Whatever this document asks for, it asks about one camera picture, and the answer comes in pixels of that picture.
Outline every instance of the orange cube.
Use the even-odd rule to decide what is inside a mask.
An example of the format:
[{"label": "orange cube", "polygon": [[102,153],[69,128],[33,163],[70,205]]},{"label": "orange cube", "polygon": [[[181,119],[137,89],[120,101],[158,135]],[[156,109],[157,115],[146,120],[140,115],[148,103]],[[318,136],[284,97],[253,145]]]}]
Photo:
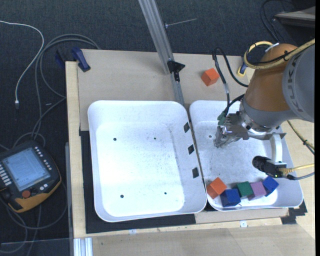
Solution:
[{"label": "orange cube", "polygon": [[210,68],[202,74],[201,79],[206,86],[210,86],[216,83],[219,77],[217,71],[214,68]]},{"label": "orange cube", "polygon": [[219,177],[206,186],[206,192],[212,199],[215,199],[217,196],[221,195],[226,189],[226,184],[224,184]]}]

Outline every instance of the green block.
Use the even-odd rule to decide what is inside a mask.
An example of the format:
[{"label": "green block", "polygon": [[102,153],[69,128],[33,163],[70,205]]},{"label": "green block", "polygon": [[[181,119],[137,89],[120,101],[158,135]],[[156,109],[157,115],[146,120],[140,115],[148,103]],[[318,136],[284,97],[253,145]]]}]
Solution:
[{"label": "green block", "polygon": [[239,191],[240,197],[248,197],[254,193],[252,190],[252,187],[250,186],[250,183],[248,181],[238,183],[236,185],[236,188]]}]

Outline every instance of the blue block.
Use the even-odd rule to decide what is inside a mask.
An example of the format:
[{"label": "blue block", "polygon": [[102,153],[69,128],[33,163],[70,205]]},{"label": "blue block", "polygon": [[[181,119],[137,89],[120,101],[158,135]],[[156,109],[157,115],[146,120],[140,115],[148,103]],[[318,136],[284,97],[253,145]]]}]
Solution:
[{"label": "blue block", "polygon": [[238,189],[226,189],[221,195],[221,202],[223,207],[236,206],[241,202]]},{"label": "blue block", "polygon": [[262,184],[266,191],[266,197],[269,196],[273,191],[275,191],[275,189],[279,186],[279,183],[276,182],[276,180],[271,176],[266,177]]}]

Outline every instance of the emergency stop button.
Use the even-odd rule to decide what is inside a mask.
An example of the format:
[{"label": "emergency stop button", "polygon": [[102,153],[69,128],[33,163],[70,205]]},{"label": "emergency stop button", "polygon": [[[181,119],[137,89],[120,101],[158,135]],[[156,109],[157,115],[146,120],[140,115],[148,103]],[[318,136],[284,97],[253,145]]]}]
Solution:
[{"label": "emergency stop button", "polygon": [[31,192],[29,190],[25,190],[22,192],[23,198],[29,198],[31,196]]}]

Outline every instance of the tray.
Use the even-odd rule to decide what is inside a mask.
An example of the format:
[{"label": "tray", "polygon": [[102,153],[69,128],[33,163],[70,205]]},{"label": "tray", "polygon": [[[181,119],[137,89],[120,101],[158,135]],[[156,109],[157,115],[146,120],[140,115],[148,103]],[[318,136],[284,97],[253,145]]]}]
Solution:
[{"label": "tray", "polygon": [[[198,100],[190,106],[190,117],[202,168],[204,182],[210,184],[216,177],[220,177],[228,189],[240,182],[262,181],[267,175],[252,165],[255,156],[271,158],[271,144],[250,138],[231,142],[224,148],[214,146],[217,130],[217,117],[226,107],[225,101]],[[239,110],[239,103],[231,106],[229,113]],[[283,161],[293,167],[285,139],[282,139]],[[209,204],[218,211],[247,210],[262,208],[297,207],[303,201],[303,193],[298,180],[277,178],[277,189],[269,196],[260,199],[242,199],[233,207],[223,207],[220,196],[212,199],[207,195]]]},{"label": "tray", "polygon": [[107,222],[192,214],[207,203],[187,111],[173,101],[88,109],[94,207]]}]

